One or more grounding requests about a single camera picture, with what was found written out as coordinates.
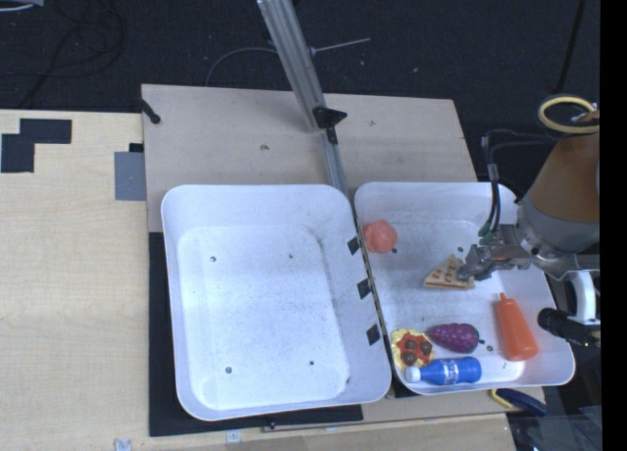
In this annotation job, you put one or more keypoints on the toy pizza slice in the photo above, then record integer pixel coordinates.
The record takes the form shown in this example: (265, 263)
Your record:
(443, 278)

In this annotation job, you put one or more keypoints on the thin black and white rod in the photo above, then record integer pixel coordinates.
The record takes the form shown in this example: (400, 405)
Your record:
(336, 165)

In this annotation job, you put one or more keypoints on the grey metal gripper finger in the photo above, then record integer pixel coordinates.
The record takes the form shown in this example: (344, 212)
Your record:
(471, 272)
(481, 252)

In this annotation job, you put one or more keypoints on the white plastic tray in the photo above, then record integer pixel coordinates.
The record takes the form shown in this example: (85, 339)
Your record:
(441, 223)
(264, 312)

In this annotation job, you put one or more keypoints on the black cylinder on white bracket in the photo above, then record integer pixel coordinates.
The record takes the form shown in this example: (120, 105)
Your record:
(563, 324)

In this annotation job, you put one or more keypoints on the pale brown flat board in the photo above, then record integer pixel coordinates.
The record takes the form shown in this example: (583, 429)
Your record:
(235, 145)

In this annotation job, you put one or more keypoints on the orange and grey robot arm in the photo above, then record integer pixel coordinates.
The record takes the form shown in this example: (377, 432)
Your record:
(563, 184)

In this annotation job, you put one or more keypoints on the purple toy grapes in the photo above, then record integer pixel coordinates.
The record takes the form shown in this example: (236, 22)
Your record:
(455, 337)

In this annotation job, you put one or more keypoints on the yellow toy spaghetti with meatballs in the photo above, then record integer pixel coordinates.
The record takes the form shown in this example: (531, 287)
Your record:
(409, 347)

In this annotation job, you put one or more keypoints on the orange squeeze bottle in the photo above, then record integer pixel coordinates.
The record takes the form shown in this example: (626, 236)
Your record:
(515, 334)

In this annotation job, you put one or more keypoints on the blue bottle with white cap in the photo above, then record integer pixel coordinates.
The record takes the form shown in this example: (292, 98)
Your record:
(453, 370)

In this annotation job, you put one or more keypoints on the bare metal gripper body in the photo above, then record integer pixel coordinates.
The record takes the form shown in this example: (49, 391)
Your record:
(512, 252)

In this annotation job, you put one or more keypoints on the orange toy pumpkin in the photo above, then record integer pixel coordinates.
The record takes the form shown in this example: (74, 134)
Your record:
(379, 236)

